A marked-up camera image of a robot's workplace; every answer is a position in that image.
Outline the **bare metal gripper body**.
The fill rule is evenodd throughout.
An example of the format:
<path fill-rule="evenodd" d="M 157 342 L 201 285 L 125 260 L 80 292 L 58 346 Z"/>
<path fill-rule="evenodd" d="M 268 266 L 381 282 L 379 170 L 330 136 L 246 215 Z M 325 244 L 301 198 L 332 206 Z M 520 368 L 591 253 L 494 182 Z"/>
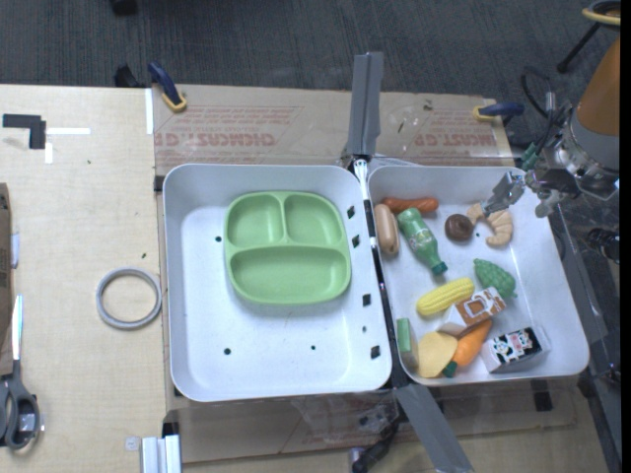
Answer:
<path fill-rule="evenodd" d="M 590 154 L 574 138 L 561 138 L 540 150 L 532 144 L 525 152 L 525 172 L 526 184 L 537 193 L 608 200 L 617 191 L 619 158 L 614 148 Z"/>

